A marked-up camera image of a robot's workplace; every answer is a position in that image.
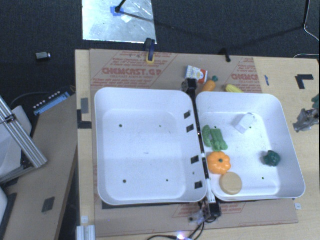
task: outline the gray carpet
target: gray carpet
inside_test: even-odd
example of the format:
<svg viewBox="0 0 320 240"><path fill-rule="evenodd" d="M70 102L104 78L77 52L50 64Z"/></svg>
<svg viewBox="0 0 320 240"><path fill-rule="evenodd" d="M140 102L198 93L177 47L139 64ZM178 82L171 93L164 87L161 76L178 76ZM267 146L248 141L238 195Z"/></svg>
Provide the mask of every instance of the gray carpet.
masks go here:
<svg viewBox="0 0 320 240"><path fill-rule="evenodd" d="M306 0L152 0L160 52L293 57L319 54L301 28ZM130 43L82 40L82 0L0 0L0 94L9 103L29 92L75 84L75 49L141 50ZM319 36L320 0L311 0L309 31ZM36 62L35 53L52 59Z"/></svg>

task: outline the white tray lid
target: white tray lid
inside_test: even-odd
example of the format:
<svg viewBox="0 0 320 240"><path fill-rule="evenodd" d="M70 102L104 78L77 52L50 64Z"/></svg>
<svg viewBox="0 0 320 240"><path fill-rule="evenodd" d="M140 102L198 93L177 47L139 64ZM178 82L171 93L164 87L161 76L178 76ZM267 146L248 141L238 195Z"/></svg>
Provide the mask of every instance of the white tray lid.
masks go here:
<svg viewBox="0 0 320 240"><path fill-rule="evenodd" d="M200 127L221 130L228 145L223 150L230 157L229 172L238 174L242 190L226 194L220 187L221 175L209 173L214 195L226 202L298 198L306 190L296 151L280 101L270 94L202 92L196 105ZM235 125L241 117L252 113L251 128L244 134ZM281 157L277 167L265 165L263 156L269 150ZM213 152L205 146L208 156Z"/></svg>
<svg viewBox="0 0 320 240"><path fill-rule="evenodd" d="M189 203L207 193L191 98L107 87L95 95L98 193L110 205Z"/></svg>

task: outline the round cracker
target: round cracker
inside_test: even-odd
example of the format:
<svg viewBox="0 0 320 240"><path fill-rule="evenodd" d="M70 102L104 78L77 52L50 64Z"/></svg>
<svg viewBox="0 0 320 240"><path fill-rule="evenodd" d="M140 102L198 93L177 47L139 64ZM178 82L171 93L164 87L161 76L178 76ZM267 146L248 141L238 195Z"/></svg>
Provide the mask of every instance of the round cracker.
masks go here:
<svg viewBox="0 0 320 240"><path fill-rule="evenodd" d="M242 180L238 174L227 172L220 177L220 187L226 194L236 195L242 189Z"/></svg>

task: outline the wooden table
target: wooden table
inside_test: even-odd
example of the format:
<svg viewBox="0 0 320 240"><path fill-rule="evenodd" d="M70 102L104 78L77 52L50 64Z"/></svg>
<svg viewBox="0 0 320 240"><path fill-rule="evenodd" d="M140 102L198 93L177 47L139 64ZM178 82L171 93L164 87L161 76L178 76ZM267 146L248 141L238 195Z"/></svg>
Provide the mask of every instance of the wooden table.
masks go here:
<svg viewBox="0 0 320 240"><path fill-rule="evenodd" d="M76 87L77 109L81 109L81 99L90 97L90 52L77 50ZM318 239L320 235L320 168L319 168L319 126L310 131L296 133L293 123L297 121L301 109L311 109L311 99L319 93L319 64L311 59L255 57L254 63L263 93L276 96L282 103L292 141L304 176L305 194L296 200L302 209L298 210L298 224L283 224L255 227L205 230L201 240L255 240ZM313 75L314 80L305 80L305 89L299 89L295 76ZM91 121L91 109L82 115L82 121ZM81 225L95 224L94 179L92 132L78 130L78 165L80 184ZM113 236L108 240L145 240L152 235Z"/></svg>

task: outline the orange pumpkin toy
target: orange pumpkin toy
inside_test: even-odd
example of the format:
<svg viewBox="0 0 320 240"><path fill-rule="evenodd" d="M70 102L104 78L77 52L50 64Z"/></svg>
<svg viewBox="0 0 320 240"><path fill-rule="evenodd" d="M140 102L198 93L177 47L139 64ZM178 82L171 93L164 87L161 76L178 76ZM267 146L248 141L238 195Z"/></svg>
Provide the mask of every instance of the orange pumpkin toy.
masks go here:
<svg viewBox="0 0 320 240"><path fill-rule="evenodd" d="M212 152L207 158L208 169L213 174L226 174L230 170L230 157L222 151Z"/></svg>

